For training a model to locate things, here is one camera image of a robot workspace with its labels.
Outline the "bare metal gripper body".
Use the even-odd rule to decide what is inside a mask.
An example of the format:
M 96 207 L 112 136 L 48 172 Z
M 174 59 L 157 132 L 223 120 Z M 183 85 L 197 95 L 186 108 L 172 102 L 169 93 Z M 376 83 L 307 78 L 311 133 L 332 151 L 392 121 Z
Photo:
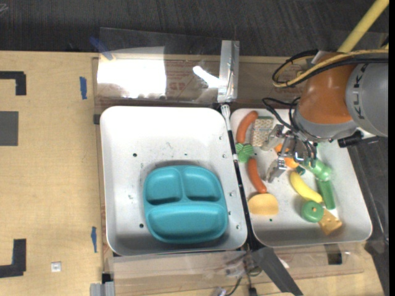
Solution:
M 288 131 L 284 140 L 285 146 L 289 149 L 287 155 L 298 163 L 315 161 L 316 147 L 312 142 L 299 133 Z

